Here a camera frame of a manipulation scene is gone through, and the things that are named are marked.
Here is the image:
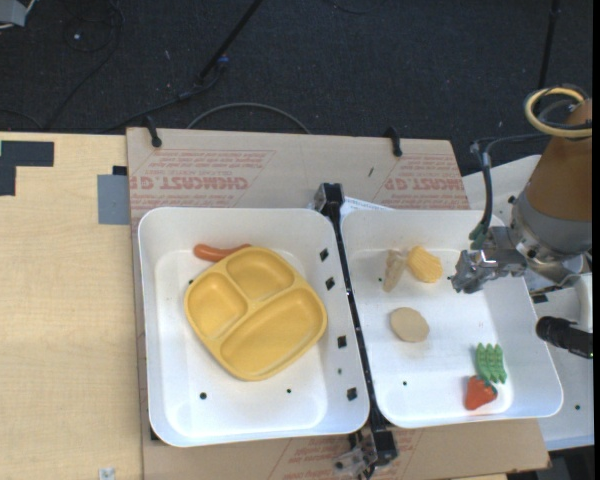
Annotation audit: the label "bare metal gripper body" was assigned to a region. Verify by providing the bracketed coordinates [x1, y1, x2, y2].
[481, 226, 588, 285]

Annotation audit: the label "yellow ridged toy corn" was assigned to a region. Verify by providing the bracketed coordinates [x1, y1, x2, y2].
[405, 245, 445, 285]

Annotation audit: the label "beige toy chicken piece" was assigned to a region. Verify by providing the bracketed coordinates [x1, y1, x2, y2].
[382, 248, 410, 294]

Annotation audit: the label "beige round biscuit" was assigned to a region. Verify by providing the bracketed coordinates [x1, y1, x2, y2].
[389, 306, 431, 344]

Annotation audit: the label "green pea pods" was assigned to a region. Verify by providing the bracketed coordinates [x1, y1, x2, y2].
[474, 342, 509, 386]

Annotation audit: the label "white plastic tray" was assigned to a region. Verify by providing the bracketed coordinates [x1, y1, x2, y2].
[137, 206, 371, 449]
[340, 209, 565, 430]

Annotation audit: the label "thin black and white rod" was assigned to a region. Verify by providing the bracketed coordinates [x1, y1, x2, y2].
[328, 203, 382, 434]

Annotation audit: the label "brown cardboard board red print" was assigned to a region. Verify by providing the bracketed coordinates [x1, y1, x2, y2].
[125, 127, 552, 480]

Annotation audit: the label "yellow divided plate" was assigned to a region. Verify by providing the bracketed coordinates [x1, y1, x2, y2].
[183, 245, 329, 383]

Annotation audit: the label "orange sausage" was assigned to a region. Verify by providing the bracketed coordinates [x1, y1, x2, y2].
[193, 242, 253, 263]

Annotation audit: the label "black cylinder on white bracket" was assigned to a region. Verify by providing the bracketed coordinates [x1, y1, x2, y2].
[528, 270, 594, 360]

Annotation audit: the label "black block with thin wires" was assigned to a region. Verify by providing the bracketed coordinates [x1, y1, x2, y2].
[368, 428, 399, 467]
[313, 182, 345, 214]

